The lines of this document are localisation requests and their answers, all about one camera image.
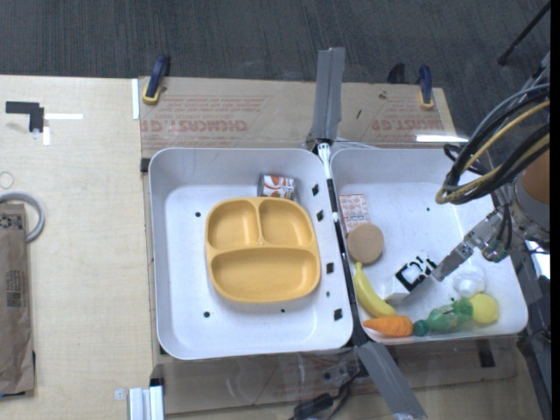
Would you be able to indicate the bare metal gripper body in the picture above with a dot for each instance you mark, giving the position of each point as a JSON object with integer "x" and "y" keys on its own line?
{"x": 486, "y": 230}

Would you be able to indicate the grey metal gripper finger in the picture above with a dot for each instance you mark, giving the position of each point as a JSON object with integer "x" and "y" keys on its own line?
{"x": 450, "y": 264}

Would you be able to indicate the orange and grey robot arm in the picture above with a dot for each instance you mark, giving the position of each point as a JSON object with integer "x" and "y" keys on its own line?
{"x": 537, "y": 177}

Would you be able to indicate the white round bottle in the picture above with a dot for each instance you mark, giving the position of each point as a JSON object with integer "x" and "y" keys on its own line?
{"x": 469, "y": 282}

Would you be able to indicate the white box with black print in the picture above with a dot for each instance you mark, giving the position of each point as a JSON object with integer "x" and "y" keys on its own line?
{"x": 409, "y": 280}

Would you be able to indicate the white plastic tray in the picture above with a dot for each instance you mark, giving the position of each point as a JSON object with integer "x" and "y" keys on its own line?
{"x": 429, "y": 217}
{"x": 184, "y": 278}

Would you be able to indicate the green plastic bottle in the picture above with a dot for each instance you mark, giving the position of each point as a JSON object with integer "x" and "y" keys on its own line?
{"x": 446, "y": 317}

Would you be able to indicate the yellow lemon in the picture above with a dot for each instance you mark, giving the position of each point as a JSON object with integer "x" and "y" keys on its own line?
{"x": 484, "y": 309}

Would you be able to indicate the orange carrot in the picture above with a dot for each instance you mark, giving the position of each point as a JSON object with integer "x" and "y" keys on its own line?
{"x": 391, "y": 325}

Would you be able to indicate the tan round biscuit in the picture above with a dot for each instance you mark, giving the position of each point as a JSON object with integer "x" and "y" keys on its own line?
{"x": 366, "y": 243}

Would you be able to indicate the yellow banana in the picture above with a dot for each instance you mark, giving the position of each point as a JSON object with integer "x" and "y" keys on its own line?
{"x": 367, "y": 293}

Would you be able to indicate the orange and white carton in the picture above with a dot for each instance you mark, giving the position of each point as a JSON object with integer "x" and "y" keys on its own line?
{"x": 353, "y": 210}

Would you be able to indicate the yellow divided plate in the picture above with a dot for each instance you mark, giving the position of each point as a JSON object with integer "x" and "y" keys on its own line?
{"x": 262, "y": 274}

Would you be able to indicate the orange and white can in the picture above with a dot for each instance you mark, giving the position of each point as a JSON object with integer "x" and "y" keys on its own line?
{"x": 276, "y": 185}

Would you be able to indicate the brown cardboard board red print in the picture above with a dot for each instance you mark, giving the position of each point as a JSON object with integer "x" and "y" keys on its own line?
{"x": 227, "y": 116}

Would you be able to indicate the brown paper bag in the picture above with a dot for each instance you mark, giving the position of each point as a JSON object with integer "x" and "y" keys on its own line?
{"x": 15, "y": 304}

